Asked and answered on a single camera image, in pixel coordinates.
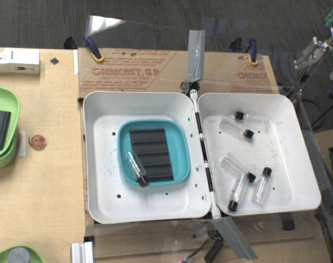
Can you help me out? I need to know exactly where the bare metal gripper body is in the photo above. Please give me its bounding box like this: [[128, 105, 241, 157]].
[[321, 27, 333, 50]]

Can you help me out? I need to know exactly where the clear plastic bottle black cap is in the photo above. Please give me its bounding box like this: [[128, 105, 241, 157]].
[[221, 152, 257, 183], [123, 150, 150, 188], [234, 111, 271, 133], [251, 167, 273, 205], [227, 171, 251, 213], [219, 116, 255, 140]]

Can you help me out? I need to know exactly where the white plastic tray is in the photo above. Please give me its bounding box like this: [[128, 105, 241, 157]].
[[82, 91, 212, 225], [196, 92, 322, 217]]

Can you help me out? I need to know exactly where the thin black and white rod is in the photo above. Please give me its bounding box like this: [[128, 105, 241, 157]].
[[188, 89, 221, 220]]

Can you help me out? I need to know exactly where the brown cardboard board red print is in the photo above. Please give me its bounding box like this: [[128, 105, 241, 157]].
[[77, 47, 331, 260]]

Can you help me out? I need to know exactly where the blue plate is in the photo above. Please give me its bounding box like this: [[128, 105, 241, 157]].
[[117, 119, 191, 187]]

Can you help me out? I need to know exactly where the small red-brown round disc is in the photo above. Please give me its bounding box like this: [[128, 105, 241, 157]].
[[29, 134, 47, 150]]

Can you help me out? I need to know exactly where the white cardboard box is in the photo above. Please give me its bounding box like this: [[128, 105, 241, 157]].
[[0, 47, 41, 75]]

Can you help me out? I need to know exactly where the small clear plastic strip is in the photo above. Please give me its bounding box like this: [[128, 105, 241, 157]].
[[18, 130, 27, 158]]

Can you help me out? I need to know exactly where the green plate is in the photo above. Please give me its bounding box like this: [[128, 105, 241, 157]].
[[0, 83, 21, 171], [0, 243, 48, 263]]

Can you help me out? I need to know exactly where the grey round can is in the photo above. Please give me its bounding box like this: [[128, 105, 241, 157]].
[[7, 247, 31, 263]]

